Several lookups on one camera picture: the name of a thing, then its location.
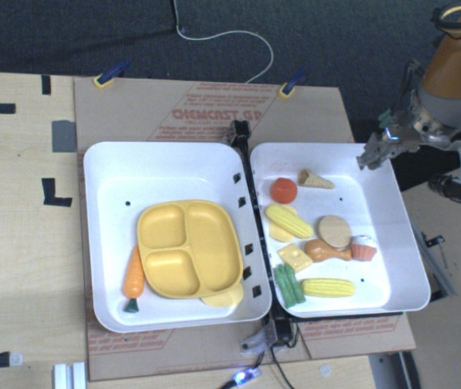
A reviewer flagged black cylinder on white bracket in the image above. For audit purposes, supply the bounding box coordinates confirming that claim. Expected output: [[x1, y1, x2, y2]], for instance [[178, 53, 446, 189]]
[[427, 139, 461, 206]]

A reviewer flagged orange and white cupcake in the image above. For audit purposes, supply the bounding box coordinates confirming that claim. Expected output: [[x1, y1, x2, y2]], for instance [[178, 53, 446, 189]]
[[349, 234, 378, 263]]

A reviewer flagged black block with wires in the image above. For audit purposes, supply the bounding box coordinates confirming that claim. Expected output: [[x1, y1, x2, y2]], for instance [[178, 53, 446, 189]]
[[228, 119, 253, 148], [267, 313, 298, 347]]

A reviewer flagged red tomato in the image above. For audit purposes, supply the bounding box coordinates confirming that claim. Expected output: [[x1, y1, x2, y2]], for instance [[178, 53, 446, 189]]
[[269, 177, 299, 204]]

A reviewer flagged thin black rod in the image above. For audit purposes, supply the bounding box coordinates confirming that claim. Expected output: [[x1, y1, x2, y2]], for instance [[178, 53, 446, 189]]
[[236, 138, 290, 323]]

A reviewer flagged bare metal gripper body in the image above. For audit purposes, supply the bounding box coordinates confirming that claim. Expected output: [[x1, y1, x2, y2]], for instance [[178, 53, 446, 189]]
[[380, 91, 459, 158]]

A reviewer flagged brown cardboard board red print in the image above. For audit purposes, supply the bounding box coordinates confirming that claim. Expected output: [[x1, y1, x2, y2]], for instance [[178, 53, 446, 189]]
[[73, 75, 417, 383]]

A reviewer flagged yellow corn cob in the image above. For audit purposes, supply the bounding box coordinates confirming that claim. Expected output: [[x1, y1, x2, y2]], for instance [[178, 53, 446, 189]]
[[264, 203, 315, 241], [299, 277, 356, 299]]

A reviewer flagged yellow divided plate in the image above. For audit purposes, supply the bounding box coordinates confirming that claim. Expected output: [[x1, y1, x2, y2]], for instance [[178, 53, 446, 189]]
[[135, 199, 245, 300]]

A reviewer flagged orange chicken drumstick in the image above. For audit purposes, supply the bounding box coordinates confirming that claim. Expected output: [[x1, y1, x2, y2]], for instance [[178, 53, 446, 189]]
[[304, 238, 353, 263]]

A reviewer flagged green asparagus bundle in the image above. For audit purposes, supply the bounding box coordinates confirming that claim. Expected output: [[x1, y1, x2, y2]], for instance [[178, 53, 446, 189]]
[[273, 263, 307, 310]]

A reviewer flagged tan ice cream cone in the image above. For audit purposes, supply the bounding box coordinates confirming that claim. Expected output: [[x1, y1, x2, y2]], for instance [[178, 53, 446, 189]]
[[297, 169, 336, 190]]

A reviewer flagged yellow round slice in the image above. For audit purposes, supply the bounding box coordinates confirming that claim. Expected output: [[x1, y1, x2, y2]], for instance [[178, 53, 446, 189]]
[[199, 282, 245, 310]]

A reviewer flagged yellow cheese wedge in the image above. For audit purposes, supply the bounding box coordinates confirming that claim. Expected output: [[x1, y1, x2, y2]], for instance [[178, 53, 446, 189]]
[[276, 242, 314, 275]]

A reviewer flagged white plastic tray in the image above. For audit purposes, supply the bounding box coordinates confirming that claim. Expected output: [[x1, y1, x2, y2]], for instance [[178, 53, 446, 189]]
[[83, 140, 273, 335], [249, 142, 433, 319]]

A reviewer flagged orange carrot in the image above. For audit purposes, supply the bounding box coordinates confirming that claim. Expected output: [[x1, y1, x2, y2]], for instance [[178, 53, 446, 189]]
[[122, 243, 147, 314]]

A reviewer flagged tan round biscuit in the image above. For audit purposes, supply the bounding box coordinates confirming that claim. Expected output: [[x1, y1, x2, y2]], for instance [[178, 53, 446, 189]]
[[316, 214, 353, 250]]

